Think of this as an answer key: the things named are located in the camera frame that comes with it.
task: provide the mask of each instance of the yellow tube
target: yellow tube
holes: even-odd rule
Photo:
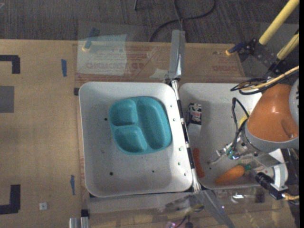
[[[259,39],[259,43],[266,45],[271,37],[278,31],[281,25],[289,17],[289,15],[295,10],[295,8],[300,4],[300,0],[289,0],[281,12],[277,15],[275,20],[271,23],[268,29]]]
[[[299,45],[300,33],[294,35],[291,40],[276,55],[278,59],[284,60],[293,49]]]

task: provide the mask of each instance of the blue mark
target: blue mark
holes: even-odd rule
[[[75,176],[74,175],[71,175],[70,183],[71,183],[73,195],[75,195]]]
[[[67,77],[67,61],[64,59],[61,59],[61,68],[63,77]]]

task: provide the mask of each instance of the toy carrot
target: toy carrot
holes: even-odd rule
[[[224,184],[227,181],[237,179],[245,174],[245,168],[242,165],[236,165],[230,170],[226,171],[219,178],[216,179],[216,184]]]
[[[194,164],[195,164],[195,168],[196,168],[196,173],[199,178],[203,178],[205,176],[205,172],[200,165],[200,156],[199,156],[200,149],[199,148],[193,149],[192,155],[193,155],[193,160],[194,160]]]

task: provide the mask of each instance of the teal divided plate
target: teal divided plate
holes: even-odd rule
[[[127,154],[148,154],[168,147],[172,134],[166,112],[152,97],[115,102],[109,123],[116,146]]]

